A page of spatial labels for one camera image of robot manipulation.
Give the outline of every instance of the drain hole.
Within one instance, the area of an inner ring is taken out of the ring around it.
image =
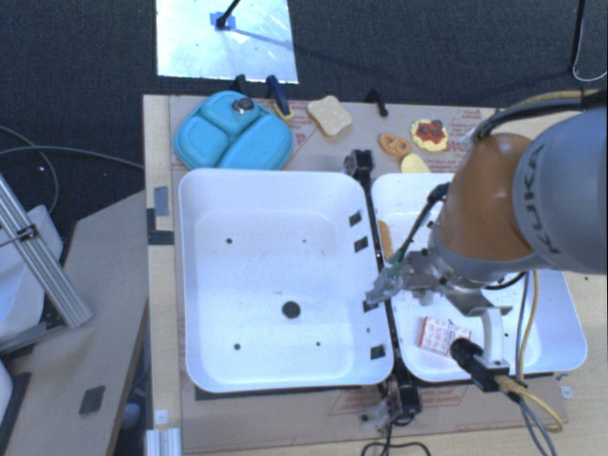
[[[295,319],[301,313],[299,305],[292,300],[283,304],[282,311],[289,319]]]

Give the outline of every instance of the carpeted floor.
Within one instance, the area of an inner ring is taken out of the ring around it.
[[[578,0],[288,0],[299,85],[290,97],[506,106],[580,87],[568,72]],[[606,68],[608,0],[587,0],[580,71]],[[45,145],[143,161],[142,96],[227,82],[156,73],[155,0],[0,0],[0,125]],[[606,86],[606,80],[596,86]],[[257,96],[263,87],[254,86]],[[1,151],[20,143],[0,133]],[[78,219],[143,188],[143,173],[49,152],[64,238]],[[27,208],[53,197],[31,152],[0,156]]]

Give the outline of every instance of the pretzel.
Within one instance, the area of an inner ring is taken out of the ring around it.
[[[380,147],[387,154],[399,159],[403,159],[407,154],[409,154],[409,152],[411,152],[411,143],[409,143],[406,139],[395,137],[389,132],[383,133],[378,138],[378,143],[380,143]]]

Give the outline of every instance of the black pole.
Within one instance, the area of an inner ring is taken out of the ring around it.
[[[240,0],[234,0],[233,3],[230,4],[230,7],[228,7],[228,10],[225,11],[224,14],[216,21],[217,29],[222,30],[226,27],[226,21],[228,20],[228,17],[230,17],[233,10],[237,7],[238,2],[240,2]]]
[[[582,32],[582,18],[585,13],[586,0],[579,0],[579,8],[577,9],[577,23],[574,29],[574,41],[572,42],[572,54],[570,56],[570,69],[574,67],[579,55],[580,35]]]

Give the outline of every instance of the metal base plate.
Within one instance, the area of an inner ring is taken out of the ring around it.
[[[214,23],[233,0],[156,0],[161,76],[297,84],[287,0],[241,0],[226,29]]]

